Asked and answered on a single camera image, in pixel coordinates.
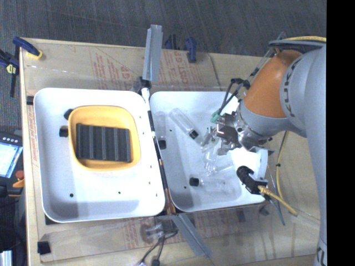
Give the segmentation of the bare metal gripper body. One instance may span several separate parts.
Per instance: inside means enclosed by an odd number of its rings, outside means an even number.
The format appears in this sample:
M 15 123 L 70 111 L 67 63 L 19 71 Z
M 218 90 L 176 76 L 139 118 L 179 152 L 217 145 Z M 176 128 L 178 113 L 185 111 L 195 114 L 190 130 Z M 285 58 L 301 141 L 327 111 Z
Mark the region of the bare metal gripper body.
M 220 116 L 215 135 L 221 139 L 221 144 L 234 144 L 235 149 L 244 148 L 251 152 L 264 148 L 264 145 L 272 140 L 272 136 L 262 136 L 250 128 L 240 114 Z

